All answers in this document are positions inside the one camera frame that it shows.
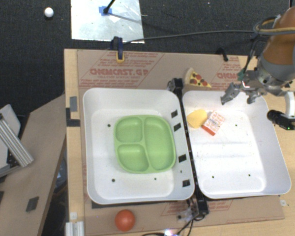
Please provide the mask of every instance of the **black carpet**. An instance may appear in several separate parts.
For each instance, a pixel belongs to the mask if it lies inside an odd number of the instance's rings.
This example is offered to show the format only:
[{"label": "black carpet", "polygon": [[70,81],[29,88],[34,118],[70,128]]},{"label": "black carpet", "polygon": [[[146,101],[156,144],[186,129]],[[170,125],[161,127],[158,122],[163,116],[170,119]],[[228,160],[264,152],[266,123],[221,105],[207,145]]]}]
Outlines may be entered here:
[{"label": "black carpet", "polygon": [[[251,30],[288,8],[288,0],[139,0],[145,37],[204,30]],[[54,9],[53,19],[43,11]],[[70,0],[0,0],[0,107],[26,114],[64,91],[64,48],[105,49],[107,42],[71,39]],[[161,39],[126,50],[228,54],[249,51],[248,33]]]}]

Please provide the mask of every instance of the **red and white box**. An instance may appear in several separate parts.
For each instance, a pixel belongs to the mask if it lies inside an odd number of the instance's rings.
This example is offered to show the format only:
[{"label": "red and white box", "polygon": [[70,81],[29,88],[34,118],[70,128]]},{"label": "red and white box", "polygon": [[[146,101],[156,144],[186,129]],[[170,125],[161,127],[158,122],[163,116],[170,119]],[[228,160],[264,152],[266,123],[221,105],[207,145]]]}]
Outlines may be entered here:
[{"label": "red and white box", "polygon": [[223,122],[225,121],[225,118],[222,117],[220,114],[218,114],[216,111],[213,111],[209,118],[205,121],[205,123],[202,125],[202,128],[207,131],[209,134],[214,136]]}]

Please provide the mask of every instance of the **pizza slice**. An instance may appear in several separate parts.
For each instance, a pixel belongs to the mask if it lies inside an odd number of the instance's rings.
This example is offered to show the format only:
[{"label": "pizza slice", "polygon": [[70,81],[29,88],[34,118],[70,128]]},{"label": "pizza slice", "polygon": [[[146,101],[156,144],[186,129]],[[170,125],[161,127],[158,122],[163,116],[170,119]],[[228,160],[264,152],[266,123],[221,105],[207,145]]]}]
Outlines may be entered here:
[{"label": "pizza slice", "polygon": [[197,87],[211,88],[211,85],[198,74],[193,68],[189,68],[185,76],[185,84]]}]

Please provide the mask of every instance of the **orange ball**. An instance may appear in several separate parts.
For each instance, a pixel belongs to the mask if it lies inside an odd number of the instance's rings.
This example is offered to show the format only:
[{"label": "orange ball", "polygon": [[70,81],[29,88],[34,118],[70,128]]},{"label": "orange ball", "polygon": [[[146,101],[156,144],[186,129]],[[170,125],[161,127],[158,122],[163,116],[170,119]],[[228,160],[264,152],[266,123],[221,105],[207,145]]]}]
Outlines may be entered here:
[{"label": "orange ball", "polygon": [[135,222],[136,219],[133,213],[129,210],[121,210],[115,217],[115,225],[117,226],[118,230],[122,232],[131,230]]}]

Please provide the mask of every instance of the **green divided plate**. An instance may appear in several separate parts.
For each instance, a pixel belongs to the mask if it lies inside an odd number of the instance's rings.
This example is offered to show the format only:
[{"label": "green divided plate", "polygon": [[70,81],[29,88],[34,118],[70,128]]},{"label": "green divided plate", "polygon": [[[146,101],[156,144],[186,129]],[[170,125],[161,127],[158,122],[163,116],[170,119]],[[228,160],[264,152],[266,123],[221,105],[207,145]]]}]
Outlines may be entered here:
[{"label": "green divided plate", "polygon": [[115,124],[114,141],[118,163],[128,172],[163,172],[175,164],[173,134],[162,117],[123,117]]}]

